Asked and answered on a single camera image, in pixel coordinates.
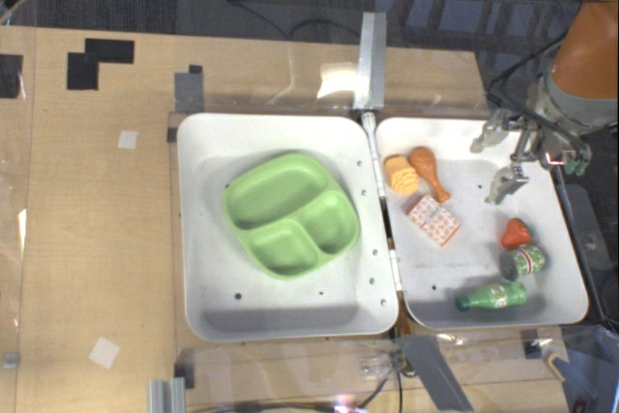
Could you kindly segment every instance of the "black tape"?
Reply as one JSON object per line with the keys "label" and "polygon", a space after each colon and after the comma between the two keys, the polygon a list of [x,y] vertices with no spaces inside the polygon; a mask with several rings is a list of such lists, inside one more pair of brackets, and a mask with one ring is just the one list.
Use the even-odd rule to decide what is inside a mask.
{"label": "black tape", "polygon": [[526,360],[539,360],[542,358],[542,347],[540,346],[540,336],[536,329],[525,329],[520,331],[522,339],[522,349]]}
{"label": "black tape", "polygon": [[67,59],[68,90],[99,90],[99,63],[83,53],[69,52]]}
{"label": "black tape", "polygon": [[16,99],[23,56],[0,54],[0,99]]}
{"label": "black tape", "polygon": [[176,135],[178,134],[177,128],[168,128],[167,129],[167,142],[168,143],[176,143]]}
{"label": "black tape", "polygon": [[7,9],[10,9],[17,2],[19,2],[19,0],[4,0],[2,3],[7,7]]}
{"label": "black tape", "polygon": [[132,41],[87,38],[86,53],[99,62],[133,64],[134,45]]}

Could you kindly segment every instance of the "black cable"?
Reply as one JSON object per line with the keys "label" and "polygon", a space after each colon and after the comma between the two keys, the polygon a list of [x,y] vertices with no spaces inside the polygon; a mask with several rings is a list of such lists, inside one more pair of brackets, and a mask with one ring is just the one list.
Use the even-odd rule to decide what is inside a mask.
{"label": "black cable", "polygon": [[260,19],[262,19],[267,24],[273,26],[273,28],[275,28],[283,36],[284,40],[289,40],[290,39],[288,34],[285,31],[283,31],[279,26],[277,26],[277,24],[275,22],[273,22],[268,17],[262,15],[261,13],[255,11],[251,7],[246,6],[243,2],[241,2],[241,0],[226,0],[226,1],[229,2],[230,4],[232,4],[235,7],[240,7],[241,9],[245,9],[248,13],[251,13],[253,15],[258,16]]}
{"label": "black cable", "polygon": [[366,406],[368,406],[368,404],[371,403],[371,401],[376,398],[376,396],[378,396],[380,394],[380,392],[383,390],[383,387],[385,387],[385,384],[387,383],[387,381],[389,380],[389,375],[387,375],[384,379],[382,379],[380,381],[380,384],[378,384],[378,387],[374,390],[373,393],[371,393],[367,398],[365,398],[360,404],[359,407],[360,408],[365,408]]}
{"label": "black cable", "polygon": [[[505,101],[501,99],[500,97],[496,95],[490,95],[490,94],[487,94],[486,96],[491,102],[496,103],[499,106],[505,106]],[[533,121],[537,122],[540,126],[548,128],[555,133],[561,134],[564,138],[570,141],[570,143],[572,143],[572,145],[574,146],[574,148],[576,149],[578,153],[579,153],[579,150],[585,148],[584,143],[580,139],[578,139],[576,136],[564,130],[560,126],[557,126],[553,122],[548,121],[546,118],[542,117],[540,114],[533,112],[532,110],[529,110],[525,106],[520,105],[520,104],[515,104],[515,105],[507,105],[507,107],[510,110],[513,110],[514,112],[527,116],[529,119],[532,119]]]}
{"label": "black cable", "polygon": [[524,57],[523,59],[521,59],[520,61],[516,62],[513,66],[509,67],[507,70],[505,70],[503,73],[501,73],[500,75],[498,75],[496,78],[494,78],[489,84],[488,84],[488,89],[487,92],[491,93],[494,90],[494,86],[496,86],[497,84],[499,84],[499,89],[501,90],[501,93],[503,93],[503,95],[505,96],[505,98],[507,100],[509,100],[511,103],[516,103],[514,102],[508,95],[507,93],[505,93],[504,90],[504,86],[505,83],[507,82],[507,80],[512,77],[512,75],[519,70],[522,66],[524,66],[525,64],[528,64],[530,61],[534,60],[535,58],[539,57],[540,55],[542,55],[543,53],[551,50],[555,45],[560,44],[561,42],[563,42],[563,39],[565,39],[566,35],[568,34],[568,31],[564,31],[561,35],[559,35],[557,38],[555,38],[554,40],[548,42],[546,45],[544,45],[542,48],[540,48],[539,50],[530,53],[529,55],[527,55],[526,57]]}
{"label": "black cable", "polygon": [[333,413],[334,407],[331,404],[304,404],[297,402],[280,402],[276,404],[262,404],[259,402],[240,403],[235,406],[215,406],[196,413],[263,413],[278,409],[299,409],[304,411],[315,411],[317,413]]}
{"label": "black cable", "polygon": [[357,31],[353,30],[352,28],[349,28],[348,26],[339,24],[338,22],[332,21],[331,19],[325,19],[322,17],[311,17],[310,19],[305,19],[295,24],[292,28],[290,28],[290,31],[288,32],[288,36],[290,37],[290,40],[294,38],[294,34],[296,31],[300,30],[301,28],[305,28],[306,26],[309,26],[310,24],[328,24],[330,26],[335,26],[336,28],[347,31],[348,33],[350,33],[351,35],[354,35],[357,38],[361,38],[361,35]]}
{"label": "black cable", "polygon": [[398,413],[402,413],[404,407],[404,391],[402,390],[402,377],[399,376],[399,371],[396,372],[398,379]]}

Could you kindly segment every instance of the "soda can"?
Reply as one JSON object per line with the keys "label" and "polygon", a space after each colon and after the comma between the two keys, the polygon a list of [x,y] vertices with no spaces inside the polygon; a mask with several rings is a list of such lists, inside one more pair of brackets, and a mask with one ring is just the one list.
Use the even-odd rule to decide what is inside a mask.
{"label": "soda can", "polygon": [[545,255],[535,245],[526,245],[503,253],[499,265],[505,279],[516,280],[543,270]]}

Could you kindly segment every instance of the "wooden table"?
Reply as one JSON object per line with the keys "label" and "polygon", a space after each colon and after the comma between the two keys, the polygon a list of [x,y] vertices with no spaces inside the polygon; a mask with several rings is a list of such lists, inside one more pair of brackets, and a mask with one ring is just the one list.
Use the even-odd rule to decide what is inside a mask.
{"label": "wooden table", "polygon": [[[134,63],[101,64],[98,91],[68,91],[67,54],[83,52],[86,38],[135,41]],[[0,53],[20,53],[24,67],[36,71],[16,411],[147,411],[148,381],[171,378],[182,349],[194,346],[198,354],[215,353],[211,356],[226,353],[183,331],[187,324],[176,311],[176,232],[166,141],[168,117],[174,111],[174,74],[186,73],[189,64],[203,66],[209,107],[256,108],[267,103],[272,109],[304,105],[307,112],[320,113],[315,95],[321,68],[350,68],[359,50],[345,45],[0,27]],[[26,79],[34,79],[34,74]],[[471,53],[390,48],[386,81],[386,101],[400,110],[432,107],[443,114],[486,115]],[[333,102],[349,100],[350,95],[340,94]],[[11,113],[4,110],[11,103],[15,101],[0,106],[0,121],[10,120]],[[137,132],[134,149],[118,147],[122,131]],[[2,279],[2,284],[9,283]],[[7,288],[0,290],[4,295]],[[556,329],[541,330],[541,335],[560,336]],[[514,347],[518,332],[493,334],[500,344],[495,348],[482,340],[476,343],[487,339],[487,333],[466,336],[472,339],[466,350],[473,354],[454,351],[450,363],[458,379],[468,384],[464,390],[476,409],[566,409],[561,386],[543,362],[524,360],[521,346]],[[109,369],[89,360],[100,337],[120,346]],[[255,387],[263,383],[252,372],[262,373],[262,381],[269,372],[280,378],[267,380],[272,388],[261,389],[261,398],[302,396],[303,388],[292,380],[294,373],[288,379],[281,373],[294,361],[290,349],[305,349],[304,367],[314,378],[329,377],[334,360],[341,364],[356,356],[344,351],[348,348],[337,339],[325,342],[274,342],[248,346],[240,354],[235,348],[226,355],[225,373],[236,381],[249,381],[230,386],[235,398],[243,395],[240,391],[251,396],[246,386],[252,381]],[[445,349],[449,354],[451,348]],[[0,376],[0,398],[14,397],[15,374]],[[351,393],[364,394],[373,387],[370,382],[354,390],[360,382],[354,374],[331,380],[349,383]],[[526,380],[526,395],[514,380]],[[405,411],[435,410],[419,379],[407,380],[404,386]],[[394,385],[387,389],[371,411],[397,411]],[[208,401],[210,394],[210,389],[196,388],[188,391],[188,402]],[[6,400],[9,409],[12,400]]]}

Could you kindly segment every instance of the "green plate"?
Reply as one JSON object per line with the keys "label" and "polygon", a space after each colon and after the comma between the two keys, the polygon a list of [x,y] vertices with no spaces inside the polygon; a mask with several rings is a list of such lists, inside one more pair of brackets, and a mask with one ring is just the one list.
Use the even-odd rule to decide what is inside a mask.
{"label": "green plate", "polygon": [[357,212],[317,160],[291,153],[235,179],[223,196],[232,230],[267,274],[284,280],[312,272],[355,244]]}

